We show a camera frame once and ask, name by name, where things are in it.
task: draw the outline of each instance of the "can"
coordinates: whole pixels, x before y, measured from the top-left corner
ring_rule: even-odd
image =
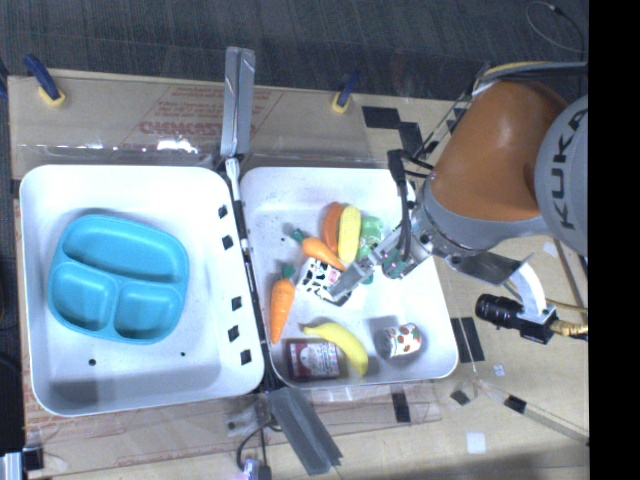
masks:
[[[416,324],[407,323],[379,330],[373,336],[373,344],[381,357],[391,359],[420,350],[422,336]]]

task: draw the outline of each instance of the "blue bowl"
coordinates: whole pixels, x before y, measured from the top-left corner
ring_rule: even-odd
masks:
[[[64,326],[97,338],[150,344],[178,325],[189,282],[182,243],[128,219],[91,214],[62,233],[47,299]]]

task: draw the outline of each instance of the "orange toy vegetable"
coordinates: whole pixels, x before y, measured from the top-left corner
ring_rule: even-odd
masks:
[[[335,254],[338,254],[338,226],[340,225],[340,215],[342,215],[342,205],[333,202],[327,208],[322,220],[322,241],[329,246]]]
[[[280,341],[284,324],[289,318],[296,287],[290,277],[295,270],[289,265],[282,267],[282,277],[271,288],[271,301],[269,305],[269,325],[271,343],[274,345]]]
[[[319,238],[315,236],[305,237],[299,229],[291,233],[291,238],[302,244],[302,251],[310,258],[315,258],[323,263],[327,263],[342,272],[346,270],[340,258]]]

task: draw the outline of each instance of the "blue clamp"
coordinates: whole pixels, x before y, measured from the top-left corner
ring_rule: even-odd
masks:
[[[355,69],[349,77],[347,83],[340,87],[333,97],[333,101],[331,102],[331,108],[333,110],[344,114],[344,112],[347,110],[347,107],[349,106],[349,102],[351,101],[351,93],[353,92],[353,89],[355,89],[359,78],[360,71]]]
[[[2,57],[0,57],[0,98],[8,100],[9,99],[9,91],[7,86],[7,79],[9,78],[9,70],[2,62]]]
[[[24,65],[36,77],[40,84],[38,92],[47,105],[59,107],[65,100],[64,93],[58,89],[45,65],[32,53],[24,56]]]

